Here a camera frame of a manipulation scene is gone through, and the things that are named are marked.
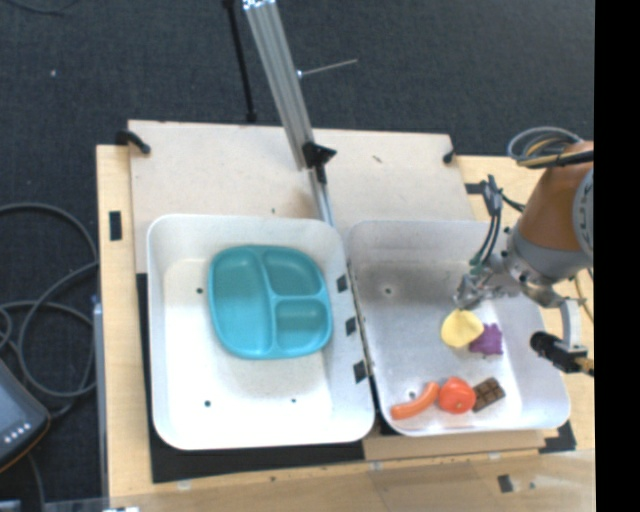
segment wooden board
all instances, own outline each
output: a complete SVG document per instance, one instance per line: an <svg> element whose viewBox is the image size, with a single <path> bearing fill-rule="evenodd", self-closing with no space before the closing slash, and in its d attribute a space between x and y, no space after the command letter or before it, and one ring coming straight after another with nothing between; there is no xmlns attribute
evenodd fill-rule
<svg viewBox="0 0 640 512"><path fill-rule="evenodd" d="M277 127L130 121L151 146L131 149L136 269L146 269L146 234L162 215L318 218L307 171L295 168ZM337 150L327 166L335 227L364 220L471 220L447 135L315 130Z"/></svg>
<svg viewBox="0 0 640 512"><path fill-rule="evenodd" d="M107 392L107 448L109 494L111 496L131 496L141 494L167 493L184 483L154 485L151 480L150 454L148 445L147 418L145 408L144 384L142 374L142 356L140 350L139 324L137 317L137 292L135 287L134 238L132 222L131 173L129 168L129 149L115 146L97 148L97 174L100 221L101 250L101 295L104 311L105 373ZM513 171L506 159L487 161L484 158L460 157L458 165L464 181L486 178L487 170L492 170L500 186L514 199L525 201L535 181L522 185L516 192L514 178L513 190L507 187L507 179ZM476 208L478 218L482 209ZM122 239L111 240L110 212L120 212L122 219ZM551 322L547 325L553 331L553 315L545 317ZM585 338L593 338L592 326L586 325ZM587 377L568 376L567 387L571 395L573 411L572 425L579 448L593 448L593 380ZM519 432L500 435L465 436L455 443L433 443L433 440L418 440L411 444L410 439L387 438L372 433L365 440L367 459L375 462L390 459L387 467L403 464L421 457L421 464L429 461L464 461L479 456L483 460L492 454L487 451L518 450L538 447L542 436L549 433ZM395 460L411 457L407 460ZM370 469L372 462L344 464L330 467L305 468L297 470L279 470L255 473L242 473L216 478L203 478L188 484L194 489L214 489L238 484L253 485L269 483L272 479L307 480L331 475L341 478L343 475L360 475Z"/></svg>
<svg viewBox="0 0 640 512"><path fill-rule="evenodd" d="M464 462L369 468L313 478L271 476L268 481L225 487L128 496L111 500L112 507L137 506L155 512L216 509L228 512L279 510L324 512L388 512L496 510L591 512L595 510L593 450L538 456L526 453Z"/></svg>

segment black bracket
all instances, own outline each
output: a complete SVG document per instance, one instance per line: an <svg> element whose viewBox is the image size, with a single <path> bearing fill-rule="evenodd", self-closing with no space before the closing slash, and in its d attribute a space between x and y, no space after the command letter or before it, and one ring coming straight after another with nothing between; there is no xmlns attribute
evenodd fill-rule
<svg viewBox="0 0 640 512"><path fill-rule="evenodd" d="M547 332L538 331L533 333L529 344L540 357L544 357L553 363L553 366L564 373L578 373L582 367L576 362L577 358L587 357L587 350L567 352L559 345L560 338Z"/></svg>
<svg viewBox="0 0 640 512"><path fill-rule="evenodd" d="M482 194L487 211L492 217L502 210L502 192L492 174L489 174L489 181L482 180L480 183L466 183L465 188L467 194Z"/></svg>
<svg viewBox="0 0 640 512"><path fill-rule="evenodd" d="M356 379L356 384L360 384L367 378L367 367L365 366L364 361L360 361L353 365L353 376Z"/></svg>
<svg viewBox="0 0 640 512"><path fill-rule="evenodd" d="M338 285L338 293L342 293L349 288L346 274L338 278L337 285Z"/></svg>
<svg viewBox="0 0 640 512"><path fill-rule="evenodd" d="M442 161L446 164L449 165L451 162L453 162L453 157L456 154L456 150L455 149L451 149L451 151L449 151L447 154L445 154L442 157Z"/></svg>
<svg viewBox="0 0 640 512"><path fill-rule="evenodd" d="M146 144L137 134L133 133L131 130L120 130L116 133L117 146L128 146L129 142L138 146L140 151L142 151L145 155L151 153L151 146Z"/></svg>
<svg viewBox="0 0 640 512"><path fill-rule="evenodd" d="M325 164L331 160L337 151L335 149L325 148L315 142L306 142L302 146L302 154L304 155L305 163L310 169L316 170L316 176L320 183L327 183L327 173L325 172Z"/></svg>
<svg viewBox="0 0 640 512"><path fill-rule="evenodd" d="M544 443L545 446L540 448L538 453L558 453L575 450L578 442L573 434L571 422L567 420L564 425L558 427L558 437L547 437Z"/></svg>
<svg viewBox="0 0 640 512"><path fill-rule="evenodd" d="M345 323L345 328L347 332L347 336L351 336L354 332L356 332L356 317L349 318Z"/></svg>

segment dark carpet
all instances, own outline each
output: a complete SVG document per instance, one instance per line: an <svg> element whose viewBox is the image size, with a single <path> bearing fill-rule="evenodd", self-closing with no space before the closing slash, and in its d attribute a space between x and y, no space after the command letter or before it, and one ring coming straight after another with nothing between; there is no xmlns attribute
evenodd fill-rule
<svg viewBox="0 0 640 512"><path fill-rule="evenodd" d="M35 9L0 0L0 208L55 205L96 240L95 147L114 143L127 120L245 121L221 0L27 1ZM595 0L279 6L300 69L359 60L303 79L314 127L447 133L467 155L503 155L512 136L533 126L593 137ZM258 123L279 124L239 0L236 12ZM60 218L0 214L0 307L38 298L91 258ZM94 273L55 300L90 314L96 293ZM16 311L14 325L24 315ZM6 329L0 318L0 333ZM77 319L43 311L25 358L41 382L74 389L91 336ZM0 357L19 375L9 345ZM47 501L100 494L96 411L93 394L78 400L33 450ZM8 498L38 509L26 459L0 474L0 500Z"/></svg>

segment red tomato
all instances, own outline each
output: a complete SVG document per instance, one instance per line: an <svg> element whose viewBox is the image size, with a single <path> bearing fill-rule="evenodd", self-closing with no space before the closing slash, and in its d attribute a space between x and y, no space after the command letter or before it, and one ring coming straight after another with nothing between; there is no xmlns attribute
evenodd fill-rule
<svg viewBox="0 0 640 512"><path fill-rule="evenodd" d="M452 414L462 414L473 408L476 392L469 384L458 377L450 377L440 388L438 405Z"/></svg>

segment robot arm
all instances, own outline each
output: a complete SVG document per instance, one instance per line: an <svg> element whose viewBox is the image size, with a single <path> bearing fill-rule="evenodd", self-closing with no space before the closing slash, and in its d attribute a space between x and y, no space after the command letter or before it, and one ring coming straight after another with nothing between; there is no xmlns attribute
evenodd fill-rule
<svg viewBox="0 0 640 512"><path fill-rule="evenodd" d="M524 155L516 156L514 146L526 138ZM502 194L491 176L481 184L492 217L487 236L491 242L471 260L472 268L453 298L458 308L473 309L484 300L523 293L544 308L559 308L562 338L536 333L531 346L565 372L590 375L593 364L579 341L583 300L562 297L553 286L593 266L593 148L593 142L547 128L523 132L510 143L508 152L518 165L549 166L527 204L519 208L522 215L499 251L492 249L497 245Z"/></svg>

